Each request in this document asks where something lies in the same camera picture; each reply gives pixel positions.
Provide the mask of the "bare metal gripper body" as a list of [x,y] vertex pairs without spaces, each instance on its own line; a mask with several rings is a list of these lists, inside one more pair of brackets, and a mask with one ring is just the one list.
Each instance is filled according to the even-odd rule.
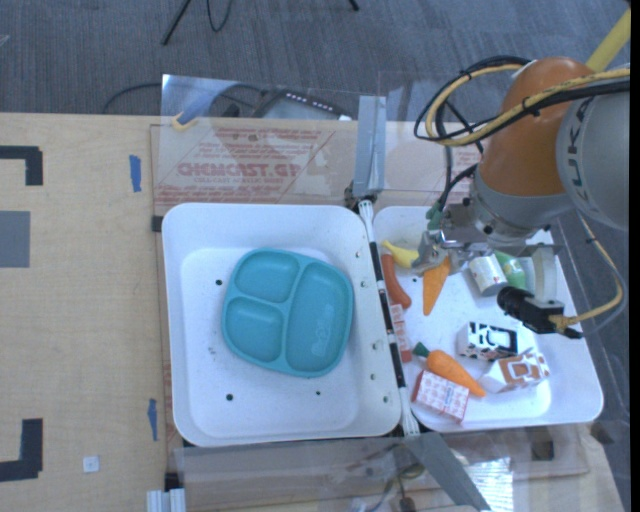
[[499,217],[480,199],[438,205],[438,241],[468,259],[491,254]]

